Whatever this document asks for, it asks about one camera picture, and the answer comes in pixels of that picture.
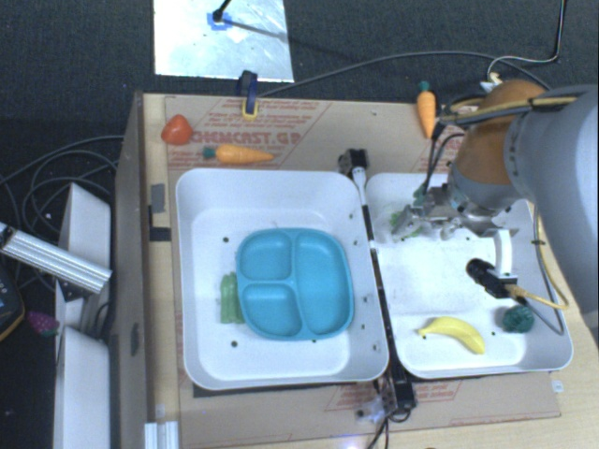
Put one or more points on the orange carrot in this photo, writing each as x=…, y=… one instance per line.
x=426, y=110
x=241, y=154

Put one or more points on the red toy pepper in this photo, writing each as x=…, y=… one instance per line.
x=177, y=130

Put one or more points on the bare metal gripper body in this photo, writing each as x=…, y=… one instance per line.
x=444, y=206

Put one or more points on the yellow banana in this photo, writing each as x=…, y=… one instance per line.
x=456, y=331

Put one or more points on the blue divided plate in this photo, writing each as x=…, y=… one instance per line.
x=295, y=283

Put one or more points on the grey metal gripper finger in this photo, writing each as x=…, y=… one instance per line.
x=448, y=234
x=403, y=221

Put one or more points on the thin black and white rod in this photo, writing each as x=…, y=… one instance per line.
x=378, y=269

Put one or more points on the purple toy grapes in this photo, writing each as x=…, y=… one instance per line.
x=42, y=323

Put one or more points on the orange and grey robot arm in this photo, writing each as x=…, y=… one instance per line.
x=552, y=157

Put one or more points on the pale green toy vegetable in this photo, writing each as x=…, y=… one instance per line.
x=412, y=232

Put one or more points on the white plastic tray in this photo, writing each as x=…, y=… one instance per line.
x=281, y=194
x=435, y=279

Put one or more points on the dark green broccoli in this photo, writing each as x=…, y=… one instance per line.
x=518, y=318

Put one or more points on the black cylinder on white bracket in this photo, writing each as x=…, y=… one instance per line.
x=489, y=276

